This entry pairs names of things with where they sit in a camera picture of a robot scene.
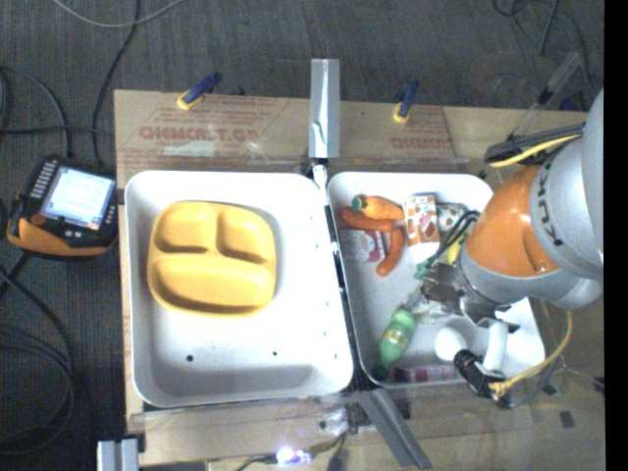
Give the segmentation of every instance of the yellow divided plate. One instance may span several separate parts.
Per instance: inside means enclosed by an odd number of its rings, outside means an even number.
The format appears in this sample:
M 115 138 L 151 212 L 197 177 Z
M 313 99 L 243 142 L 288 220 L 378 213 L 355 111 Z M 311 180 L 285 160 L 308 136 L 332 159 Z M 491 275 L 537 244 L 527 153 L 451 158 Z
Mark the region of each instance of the yellow divided plate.
M 273 232 L 257 213 L 204 201 L 176 202 L 156 218 L 148 286 L 165 307 L 245 316 L 273 299 Z

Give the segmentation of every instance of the black wire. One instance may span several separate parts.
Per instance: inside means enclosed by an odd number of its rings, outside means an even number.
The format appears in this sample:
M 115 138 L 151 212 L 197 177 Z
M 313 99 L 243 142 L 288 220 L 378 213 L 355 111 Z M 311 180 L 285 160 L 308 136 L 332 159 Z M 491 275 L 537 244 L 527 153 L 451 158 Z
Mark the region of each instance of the black wire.
M 65 150 L 65 154 L 66 157 L 72 157 L 73 154 L 73 150 L 72 150 L 72 143 L 70 140 L 70 134 L 68 132 L 68 130 L 66 129 L 66 127 L 68 126 L 68 122 L 66 120 L 66 115 L 63 111 L 63 108 L 61 107 L 61 103 L 59 102 L 59 100 L 57 99 L 57 97 L 53 94 L 53 92 L 41 81 L 39 80 L 39 78 L 37 78 L 34 75 L 29 74 L 28 72 L 24 72 L 22 70 L 18 70 L 15 68 L 10 68 L 10 67 L 5 67 L 0 65 L 0 72 L 9 72 L 11 74 L 23 77 L 27 80 L 30 80 L 31 82 L 33 82 L 35 85 L 37 85 L 43 92 L 44 94 L 48 97 L 48 99 L 50 99 L 50 101 L 52 102 L 52 105 L 55 109 L 55 111 L 57 112 L 57 116 L 59 117 L 59 121 L 60 121 L 60 125 L 58 127 L 55 127 L 55 129 L 53 131 L 50 132 L 62 132 L 64 135 L 64 139 L 65 139 L 65 145 L 66 145 L 66 150 Z M 0 104 L 0 109 L 2 110 L 0 113 L 0 121 L 4 122 L 4 119 L 8 117 L 8 82 L 7 82 L 7 78 L 2 75 L 0 77 L 0 85 L 2 88 L 2 99 L 1 104 Z M 14 128 L 5 128 L 4 124 L 0 124 L 0 132 L 2 133 L 20 133 L 21 130 L 18 129 L 14 129 Z
M 341 471 L 342 461 L 340 459 L 340 452 L 342 451 L 342 448 L 344 447 L 345 441 L 346 441 L 346 433 L 342 433 L 342 435 L 340 435 L 340 443 L 338 447 L 336 448 L 336 450 L 334 451 L 334 454 L 330 458 L 330 461 L 327 463 L 327 471 Z
M 532 3 L 540 3 L 540 4 L 547 4 L 547 5 L 550 4 L 547 0 L 513 0 L 512 4 L 510 4 L 510 10 L 504 11 L 497 4 L 497 0 L 491 0 L 491 3 L 493 4 L 493 8 L 496 10 L 496 12 L 506 18 L 514 18 L 517 14 L 519 14 L 529 4 L 532 4 Z
M 18 271 L 25 264 L 25 262 L 26 262 L 26 252 L 24 250 L 21 250 L 20 256 L 18 257 L 18 259 L 13 263 L 11 268 L 8 271 L 6 271 L 5 273 L 6 278 L 13 279 L 15 275 L 18 273 Z M 4 277 L 0 277 L 0 289 L 2 289 L 2 287 L 7 284 L 7 279 L 5 279 Z
M 332 460 L 334 460 L 338 458 L 338 455 L 340 454 L 340 450 L 342 449 L 342 446 L 344 445 L 345 440 L 346 440 L 346 432 L 342 433 L 340 436 L 338 436 L 335 440 L 331 441 L 330 443 L 312 446 L 311 448 L 309 448 L 309 450 L 305 450 L 305 451 L 308 451 L 312 455 L 312 458 L 314 459 L 316 458 L 318 454 L 324 453 L 334 448 L 334 446 L 338 445 L 338 447 L 336 448 L 336 451 L 334 452 L 334 455 L 332 456 Z M 235 471 L 243 471 L 248 466 L 255 463 L 277 464 L 278 460 L 277 460 L 277 456 L 272 453 L 269 453 L 268 455 L 252 457 L 248 459 L 246 462 L 244 462 L 242 465 L 240 465 Z
M 462 214 L 460 218 L 458 218 L 457 222 L 453 224 L 453 227 L 451 227 L 451 229 L 449 229 L 446 233 L 445 237 L 441 239 L 441 245 L 439 246 L 437 252 L 427 259 L 426 268 L 431 267 L 443 253 L 458 242 L 462 236 L 464 236 L 464 233 L 471 226 L 471 224 L 478 221 L 479 217 L 480 212 L 476 210 L 466 211 Z
M 26 128 L 26 129 L 0 128 L 0 133 L 4 133 L 4 134 L 40 134 L 40 133 L 45 133 L 45 132 L 57 132 L 57 131 L 91 132 L 94 134 L 103 134 L 111 138 L 114 137 L 110 132 L 95 129 L 95 128 L 84 128 L 82 126 L 50 126 L 50 127 Z
M 491 145 L 487 149 L 484 154 L 484 162 L 485 164 L 499 162 L 523 153 L 524 149 L 527 147 L 534 147 L 562 137 L 571 135 L 582 136 L 583 130 L 584 125 L 578 124 L 555 130 L 535 132 L 534 134 L 528 135 L 511 134 L 506 141 Z
M 11 277 L 11 271 L 7 273 L 0 267 L 0 278 L 46 315 L 56 328 L 63 345 L 63 350 L 59 350 L 24 330 L 8 324 L 0 325 L 0 349 L 21 351 L 46 359 L 62 374 L 65 381 L 63 400 L 45 424 L 17 431 L 0 441 L 0 455 L 15 456 L 44 449 L 67 429 L 75 408 L 75 386 L 70 341 L 59 318 L 38 298 L 16 283 Z
M 98 120 L 98 114 L 100 112 L 100 109 L 102 107 L 104 98 L 105 98 L 105 94 L 107 91 L 107 87 L 109 86 L 109 84 L 111 83 L 111 77 L 113 76 L 113 73 L 116 70 L 116 67 L 118 66 L 118 63 L 120 62 L 120 59 L 122 58 L 123 54 L 125 53 L 125 51 L 127 50 L 127 48 L 129 47 L 129 44 L 131 42 L 132 37 L 135 34 L 135 30 L 137 28 L 137 21 L 139 19 L 139 13 L 141 11 L 141 1 L 140 0 L 135 0 L 135 13 L 134 13 L 134 18 L 133 18 L 133 25 L 131 26 L 131 29 L 129 31 L 129 33 L 127 34 L 127 38 L 125 39 L 125 41 L 122 44 L 122 47 L 118 50 L 118 54 L 116 55 L 116 57 L 114 58 L 113 63 L 111 64 L 111 67 L 109 68 L 109 71 L 107 72 L 107 75 L 100 87 L 100 91 L 98 92 L 98 98 L 96 99 L 96 105 L 94 107 L 94 111 L 92 114 L 92 118 L 91 118 L 91 128 L 92 128 L 92 146 L 93 146 L 93 151 L 94 151 L 94 158 L 96 159 L 96 163 L 99 166 L 102 166 L 102 161 L 100 159 L 100 155 L 98 152 L 98 144 L 97 144 L 97 140 L 96 140 L 96 135 L 99 134 L 99 132 L 96 129 L 96 123 Z
M 9 224 L 9 212 L 0 198 L 0 233 L 4 233 Z

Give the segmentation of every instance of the toy sausage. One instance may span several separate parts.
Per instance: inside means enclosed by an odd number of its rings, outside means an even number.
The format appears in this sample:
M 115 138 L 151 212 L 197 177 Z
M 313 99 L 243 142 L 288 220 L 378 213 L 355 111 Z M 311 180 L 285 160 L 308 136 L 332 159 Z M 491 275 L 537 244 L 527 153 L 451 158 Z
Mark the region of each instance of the toy sausage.
M 359 211 L 353 211 L 349 207 L 340 209 L 339 216 L 349 227 L 358 231 L 390 232 L 394 225 L 393 220 L 369 218 Z
M 403 235 L 403 228 L 394 228 L 391 231 L 389 253 L 386 255 L 386 258 L 379 263 L 376 269 L 379 276 L 385 277 L 393 271 L 394 267 L 401 258 L 404 245 L 405 237 Z

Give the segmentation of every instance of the small bottle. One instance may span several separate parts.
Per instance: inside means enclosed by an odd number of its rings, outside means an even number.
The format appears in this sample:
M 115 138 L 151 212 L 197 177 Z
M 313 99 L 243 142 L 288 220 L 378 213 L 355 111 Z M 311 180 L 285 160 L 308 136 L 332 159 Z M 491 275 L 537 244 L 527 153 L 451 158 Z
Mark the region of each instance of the small bottle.
M 380 360 L 372 371 L 375 380 L 386 379 L 391 366 L 398 361 L 408 347 L 415 329 L 414 315 L 404 307 L 397 308 L 380 339 Z

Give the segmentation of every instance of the toy carrot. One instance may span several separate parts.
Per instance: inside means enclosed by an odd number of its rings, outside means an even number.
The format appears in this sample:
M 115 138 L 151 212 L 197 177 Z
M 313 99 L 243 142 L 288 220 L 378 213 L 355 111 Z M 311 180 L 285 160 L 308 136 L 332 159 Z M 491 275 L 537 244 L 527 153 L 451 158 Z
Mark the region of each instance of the toy carrot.
M 379 276 L 385 277 L 393 271 L 394 267 L 401 258 L 404 246 L 405 236 L 403 235 L 403 228 L 395 227 L 391 231 L 389 253 L 386 255 L 386 258 L 379 263 L 376 269 Z
M 403 220 L 403 208 L 391 200 L 376 195 L 356 195 L 351 201 L 353 211 L 361 211 L 378 220 Z
M 353 211 L 349 207 L 340 209 L 339 216 L 349 227 L 358 231 L 390 232 L 393 229 L 393 220 L 369 218 L 359 211 Z

